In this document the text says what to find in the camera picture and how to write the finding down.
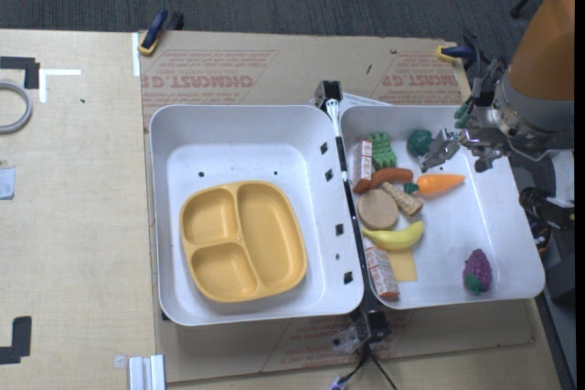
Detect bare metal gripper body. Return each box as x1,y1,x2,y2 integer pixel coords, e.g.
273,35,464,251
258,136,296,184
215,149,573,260
459,103,546,159

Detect green toy broccoli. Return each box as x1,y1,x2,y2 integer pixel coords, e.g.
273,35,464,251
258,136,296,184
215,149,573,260
406,129,435,159

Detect orange toy carrot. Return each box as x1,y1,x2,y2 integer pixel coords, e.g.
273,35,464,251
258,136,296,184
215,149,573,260
403,174,467,199

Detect orange toy sausage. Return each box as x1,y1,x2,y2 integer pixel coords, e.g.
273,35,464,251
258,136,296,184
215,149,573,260
368,167,414,191

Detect green bumpy toy vegetable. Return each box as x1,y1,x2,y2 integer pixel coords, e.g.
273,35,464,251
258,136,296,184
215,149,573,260
367,132,399,171

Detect beige toy bread stick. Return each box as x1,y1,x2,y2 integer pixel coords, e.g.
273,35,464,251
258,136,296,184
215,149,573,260
381,181,424,217

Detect white plastic tray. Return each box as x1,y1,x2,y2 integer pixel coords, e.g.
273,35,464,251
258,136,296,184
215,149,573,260
339,104,547,311
149,104,366,328

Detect orange and white carton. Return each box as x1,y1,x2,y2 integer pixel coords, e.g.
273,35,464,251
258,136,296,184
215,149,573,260
351,140,374,194
364,245,401,302

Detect round tan toy biscuit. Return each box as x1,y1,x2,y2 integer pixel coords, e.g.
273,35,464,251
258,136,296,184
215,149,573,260
356,188,400,231

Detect white paper sheet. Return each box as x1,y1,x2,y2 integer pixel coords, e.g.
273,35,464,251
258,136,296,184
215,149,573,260
340,91,394,108

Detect yellow banana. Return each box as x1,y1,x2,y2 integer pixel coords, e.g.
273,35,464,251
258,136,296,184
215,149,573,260
361,219,426,251

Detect thin black and white rod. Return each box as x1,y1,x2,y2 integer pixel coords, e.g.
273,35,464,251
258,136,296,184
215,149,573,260
327,100,372,312

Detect purple toy grapes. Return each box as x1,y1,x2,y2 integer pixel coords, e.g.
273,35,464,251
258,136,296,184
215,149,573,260
462,248,495,296

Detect yellow toy cheese slice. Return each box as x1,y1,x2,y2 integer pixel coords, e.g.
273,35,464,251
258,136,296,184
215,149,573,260
390,249,419,283

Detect brown cardboard board red print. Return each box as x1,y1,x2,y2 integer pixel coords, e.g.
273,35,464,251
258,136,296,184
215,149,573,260
138,29,536,385

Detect yellow divided plate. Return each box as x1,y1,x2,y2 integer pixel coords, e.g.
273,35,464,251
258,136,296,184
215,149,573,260
178,180,309,304

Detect grey tape roll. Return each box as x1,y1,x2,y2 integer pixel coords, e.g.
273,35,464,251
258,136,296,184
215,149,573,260
0,79,34,135

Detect black cylinder on white bracket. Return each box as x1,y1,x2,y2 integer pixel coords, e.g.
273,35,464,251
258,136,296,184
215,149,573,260
518,150,576,233

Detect black block with thin wires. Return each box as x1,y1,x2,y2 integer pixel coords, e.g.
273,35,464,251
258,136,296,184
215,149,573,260
330,309,392,353
314,79,344,109

